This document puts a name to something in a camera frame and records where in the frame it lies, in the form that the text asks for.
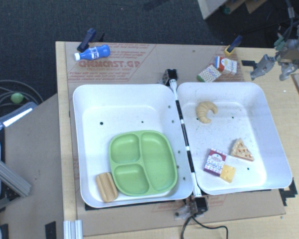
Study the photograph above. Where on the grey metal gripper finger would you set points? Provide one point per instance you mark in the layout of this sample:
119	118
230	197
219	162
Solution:
287	70
262	65

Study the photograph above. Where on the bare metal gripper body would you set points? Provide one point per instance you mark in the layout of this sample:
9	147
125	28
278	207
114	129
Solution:
294	52

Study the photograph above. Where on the white orange and blue carton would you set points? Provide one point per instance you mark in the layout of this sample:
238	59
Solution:
226	65

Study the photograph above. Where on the green and white patterned box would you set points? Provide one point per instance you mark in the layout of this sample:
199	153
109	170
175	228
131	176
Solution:
209	73

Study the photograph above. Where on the white plastic tray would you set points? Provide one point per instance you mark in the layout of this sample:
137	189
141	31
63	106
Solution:
239	123
119	108

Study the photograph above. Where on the yellow toy croissant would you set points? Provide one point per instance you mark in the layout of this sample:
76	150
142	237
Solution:
203	111

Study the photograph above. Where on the toy pizza slice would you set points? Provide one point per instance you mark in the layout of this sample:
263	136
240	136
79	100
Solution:
241	151

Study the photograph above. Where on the black and white thin rod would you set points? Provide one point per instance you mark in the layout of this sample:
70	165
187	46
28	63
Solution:
185	136

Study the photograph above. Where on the red and white carton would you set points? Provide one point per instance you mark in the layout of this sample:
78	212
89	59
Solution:
214	161

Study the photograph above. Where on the yellow toy cheese slice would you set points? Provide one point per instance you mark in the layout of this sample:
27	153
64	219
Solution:
228	173

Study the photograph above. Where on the brown cardboard board red print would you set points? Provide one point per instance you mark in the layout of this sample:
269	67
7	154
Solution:
129	71

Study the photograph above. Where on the green divided plate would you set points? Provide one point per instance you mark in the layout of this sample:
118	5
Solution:
152	158

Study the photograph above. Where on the blue plastic bottle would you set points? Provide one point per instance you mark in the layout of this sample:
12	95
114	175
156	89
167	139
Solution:
94	52

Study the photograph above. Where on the tan toy bread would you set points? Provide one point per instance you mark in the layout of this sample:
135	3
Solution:
106	187

